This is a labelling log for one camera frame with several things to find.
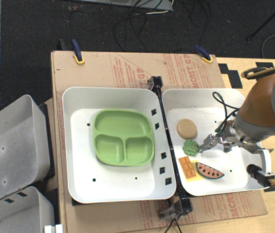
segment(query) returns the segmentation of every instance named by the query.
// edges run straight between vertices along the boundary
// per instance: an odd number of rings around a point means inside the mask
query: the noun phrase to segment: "blue clamp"
[[[81,50],[80,50],[80,46],[79,43],[76,39],[72,39],[71,40],[71,45],[73,46],[73,50],[75,52],[74,54],[74,58],[77,62],[78,65],[83,65],[84,64],[84,58],[81,55]]]
[[[197,53],[201,56],[202,60],[204,60],[207,63],[212,63],[213,59],[210,57],[209,53],[199,45],[194,46],[194,53]]]

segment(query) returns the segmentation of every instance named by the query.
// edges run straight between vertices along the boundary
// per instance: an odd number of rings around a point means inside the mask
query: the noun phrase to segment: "toy watermelon slice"
[[[221,171],[218,171],[203,163],[196,162],[195,166],[197,172],[204,178],[216,180],[224,176],[224,174]]]

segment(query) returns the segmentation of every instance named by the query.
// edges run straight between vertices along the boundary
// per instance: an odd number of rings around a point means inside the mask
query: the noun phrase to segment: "green divided plate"
[[[112,166],[141,166],[154,156],[154,133],[150,120],[131,110],[99,111],[93,124],[97,158]]]

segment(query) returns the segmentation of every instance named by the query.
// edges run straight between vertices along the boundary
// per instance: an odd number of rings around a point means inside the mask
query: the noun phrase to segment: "tripod leg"
[[[249,37],[246,38],[247,42],[249,43],[251,41],[251,39],[265,26],[269,23],[269,21],[271,21],[273,18],[275,17],[275,12],[274,14],[272,14],[264,23],[262,23],[262,25],[256,29],[255,32],[253,32]]]

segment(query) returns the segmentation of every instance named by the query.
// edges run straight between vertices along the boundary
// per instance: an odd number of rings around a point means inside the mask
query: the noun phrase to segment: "dark carpet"
[[[198,44],[217,57],[275,59],[275,17],[246,40],[275,12],[275,0],[175,0],[174,12],[156,15],[128,10],[66,0],[1,0],[0,109],[24,94],[37,104],[51,98],[50,53],[59,39],[68,50],[75,38],[83,51],[190,53]]]

